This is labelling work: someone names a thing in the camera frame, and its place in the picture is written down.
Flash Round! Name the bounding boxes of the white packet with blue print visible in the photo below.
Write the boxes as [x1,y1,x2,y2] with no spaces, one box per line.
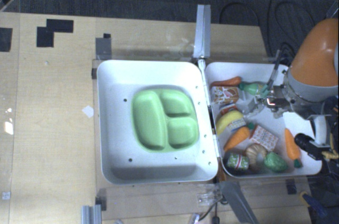
[227,118,248,132]

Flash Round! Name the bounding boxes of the green divided plate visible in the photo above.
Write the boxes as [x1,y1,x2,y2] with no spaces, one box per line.
[131,88,200,151]

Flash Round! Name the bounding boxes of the yellow banana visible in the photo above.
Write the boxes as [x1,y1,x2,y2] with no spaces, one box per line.
[215,109,245,136]

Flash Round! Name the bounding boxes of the red and white can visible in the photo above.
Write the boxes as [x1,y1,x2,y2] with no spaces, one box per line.
[219,103,239,115]

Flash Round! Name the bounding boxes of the white plastic tray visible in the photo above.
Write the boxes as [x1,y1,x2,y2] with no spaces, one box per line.
[204,61,324,179]
[96,59,219,185]

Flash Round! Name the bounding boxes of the green and white can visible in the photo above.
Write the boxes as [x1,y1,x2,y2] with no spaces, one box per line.
[225,152,251,171]

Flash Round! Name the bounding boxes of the red-orange sausage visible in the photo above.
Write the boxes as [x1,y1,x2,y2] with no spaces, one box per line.
[210,76,243,87]

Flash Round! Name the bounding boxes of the green and white bottle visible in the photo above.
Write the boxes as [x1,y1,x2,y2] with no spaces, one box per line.
[238,81,266,96]

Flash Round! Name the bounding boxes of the orange carrot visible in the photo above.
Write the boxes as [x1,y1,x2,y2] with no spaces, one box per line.
[284,128,304,169]
[222,122,256,153]

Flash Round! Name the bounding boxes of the brown bread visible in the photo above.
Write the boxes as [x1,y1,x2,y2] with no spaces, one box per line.
[244,144,269,172]

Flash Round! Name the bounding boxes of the black cylinder on white bracket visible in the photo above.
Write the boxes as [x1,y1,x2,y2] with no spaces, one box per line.
[293,114,332,160]

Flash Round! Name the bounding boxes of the orange patterned white carton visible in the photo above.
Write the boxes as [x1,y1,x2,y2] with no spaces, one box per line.
[248,124,280,151]

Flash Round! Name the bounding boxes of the orange and white carton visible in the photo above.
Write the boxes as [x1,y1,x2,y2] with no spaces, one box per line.
[210,85,240,105]

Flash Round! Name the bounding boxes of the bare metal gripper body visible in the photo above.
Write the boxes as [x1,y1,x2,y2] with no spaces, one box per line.
[264,85,295,119]

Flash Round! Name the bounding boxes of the green broccoli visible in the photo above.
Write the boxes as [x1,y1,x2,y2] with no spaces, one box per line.
[263,151,289,173]

